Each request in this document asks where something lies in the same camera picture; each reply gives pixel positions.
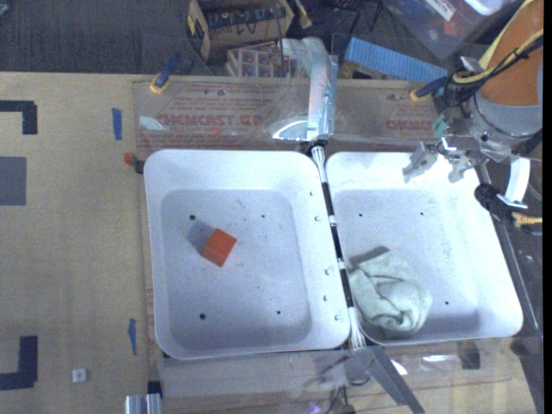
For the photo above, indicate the brown cardboard board red print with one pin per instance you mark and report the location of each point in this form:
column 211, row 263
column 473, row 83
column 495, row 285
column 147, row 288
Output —
column 224, row 114

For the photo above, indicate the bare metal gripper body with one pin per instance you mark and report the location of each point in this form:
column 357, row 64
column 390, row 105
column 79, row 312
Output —
column 476, row 146

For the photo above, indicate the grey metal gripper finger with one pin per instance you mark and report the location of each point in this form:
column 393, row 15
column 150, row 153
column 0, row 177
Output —
column 459, row 168
column 416, row 162

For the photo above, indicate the pale green crumpled cloth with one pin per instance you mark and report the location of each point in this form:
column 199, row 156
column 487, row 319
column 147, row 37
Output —
column 388, row 293

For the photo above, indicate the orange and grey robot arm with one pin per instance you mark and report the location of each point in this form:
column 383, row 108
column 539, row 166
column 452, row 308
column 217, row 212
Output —
column 513, row 71

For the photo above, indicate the orange cube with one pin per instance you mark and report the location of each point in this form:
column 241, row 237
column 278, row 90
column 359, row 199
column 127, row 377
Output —
column 220, row 246

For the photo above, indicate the black cylinder on white bracket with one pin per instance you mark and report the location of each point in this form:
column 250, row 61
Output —
column 513, row 183

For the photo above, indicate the thin black and white rod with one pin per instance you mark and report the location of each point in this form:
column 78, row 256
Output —
column 333, row 231

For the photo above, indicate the white plastic tray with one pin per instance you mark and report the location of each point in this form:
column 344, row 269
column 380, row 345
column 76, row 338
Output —
column 448, row 248
column 241, row 274

